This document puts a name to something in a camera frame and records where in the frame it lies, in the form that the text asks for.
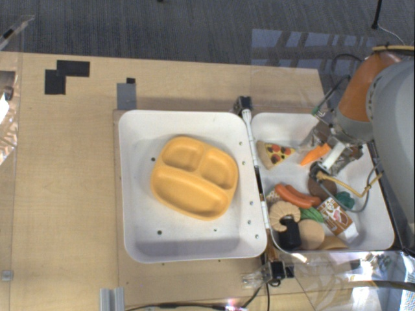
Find tan croissant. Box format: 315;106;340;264
268;200;302;233

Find orange carrot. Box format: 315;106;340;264
300;142;332;167

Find dark green broccoli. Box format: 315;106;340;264
335;190;355;209

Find brown and white carton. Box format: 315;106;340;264
316;196;360;244

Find toy pizza slice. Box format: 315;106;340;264
255;139;297;171

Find black bottle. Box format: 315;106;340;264
278;215;303;251

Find black block with thin wires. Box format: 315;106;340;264
235;95;254;112
270;260;295;287

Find tan flat bread slice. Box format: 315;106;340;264
320;235;348;251

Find brown round biscuit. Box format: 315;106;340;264
307;172;338;202

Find white plastic tray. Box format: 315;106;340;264
250;112;396;253
117;109;268;264

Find tan round bread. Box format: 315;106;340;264
298;219;326;251

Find green leafy vegetable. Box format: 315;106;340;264
299;206;325;224

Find tan checkered waffle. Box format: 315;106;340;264
265;189;283;207

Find orange divided plate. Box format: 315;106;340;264
150;135;240;221

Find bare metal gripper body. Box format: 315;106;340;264
313;121;364;176

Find red sausages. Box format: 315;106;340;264
274;183;322;210

